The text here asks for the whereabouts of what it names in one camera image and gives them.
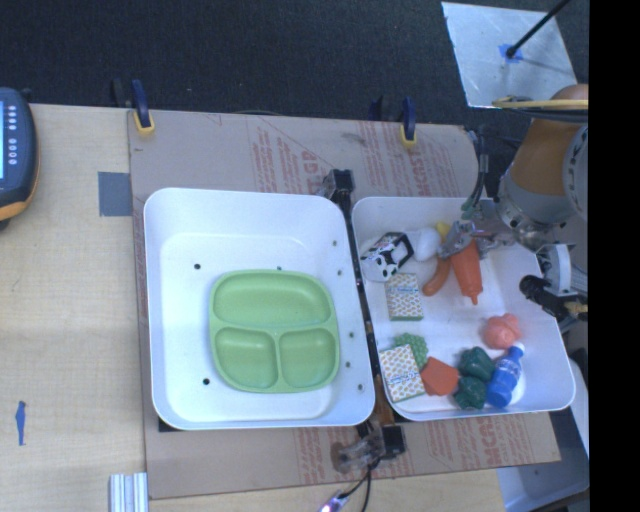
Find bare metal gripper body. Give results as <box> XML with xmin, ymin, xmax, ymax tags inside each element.
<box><xmin>471</xmin><ymin>198</ymin><xmax>557</xmax><ymax>252</ymax></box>

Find white rounded toy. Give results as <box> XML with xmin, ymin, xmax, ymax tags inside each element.
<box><xmin>413</xmin><ymin>227</ymin><xmax>444</xmax><ymax>263</ymax></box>

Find orange squeeze bottle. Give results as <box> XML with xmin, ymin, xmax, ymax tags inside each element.
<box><xmin>449</xmin><ymin>238</ymin><xmax>484</xmax><ymax>307</ymax></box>

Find orange sausage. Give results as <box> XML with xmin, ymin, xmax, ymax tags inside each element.
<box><xmin>421</xmin><ymin>256</ymin><xmax>453</xmax><ymax>298</ymax></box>

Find black and white cow carton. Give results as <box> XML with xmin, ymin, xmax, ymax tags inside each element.
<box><xmin>360</xmin><ymin>231</ymin><xmax>416</xmax><ymax>282</ymax></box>

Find pink rounded toy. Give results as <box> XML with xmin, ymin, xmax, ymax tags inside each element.
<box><xmin>481</xmin><ymin>312</ymin><xmax>523</xmax><ymax>349</ymax></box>

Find white plastic tray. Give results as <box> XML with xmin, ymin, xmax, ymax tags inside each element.
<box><xmin>351</xmin><ymin>196</ymin><xmax>577</xmax><ymax>423</ymax></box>
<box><xmin>143</xmin><ymin>187</ymin><xmax>377</xmax><ymax>432</ymax></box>

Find green grapes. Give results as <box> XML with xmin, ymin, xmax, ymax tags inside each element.
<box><xmin>393</xmin><ymin>332</ymin><xmax>430</xmax><ymax>372</ymax></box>

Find dark green pepper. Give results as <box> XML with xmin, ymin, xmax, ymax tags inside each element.
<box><xmin>458</xmin><ymin>346</ymin><xmax>497</xmax><ymax>380</ymax></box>
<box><xmin>453</xmin><ymin>375</ymin><xmax>489</xmax><ymax>411</ymax></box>

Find blue bottle white cap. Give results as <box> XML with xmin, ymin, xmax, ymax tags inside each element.
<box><xmin>485</xmin><ymin>342</ymin><xmax>527</xmax><ymax>409</ymax></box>

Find orange wedge block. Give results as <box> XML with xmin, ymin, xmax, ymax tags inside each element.
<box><xmin>419</xmin><ymin>356</ymin><xmax>461</xmax><ymax>398</ymax></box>

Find green divided plate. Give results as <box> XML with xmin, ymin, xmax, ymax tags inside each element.
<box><xmin>208</xmin><ymin>268</ymin><xmax>342</xmax><ymax>395</ymax></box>

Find brown cardboard board red print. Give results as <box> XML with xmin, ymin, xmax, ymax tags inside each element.
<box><xmin>127</xmin><ymin>108</ymin><xmax>563</xmax><ymax>501</ymax></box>

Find black cylinder on white bracket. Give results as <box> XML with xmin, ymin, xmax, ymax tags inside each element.
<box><xmin>518</xmin><ymin>243</ymin><xmax>590</xmax><ymax>322</ymax></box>

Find black block with thin wires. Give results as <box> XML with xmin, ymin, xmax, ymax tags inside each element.
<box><xmin>379</xmin><ymin>424</ymin><xmax>408</xmax><ymax>459</ymax></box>
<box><xmin>322</xmin><ymin>168</ymin><xmax>357</xmax><ymax>202</ymax></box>

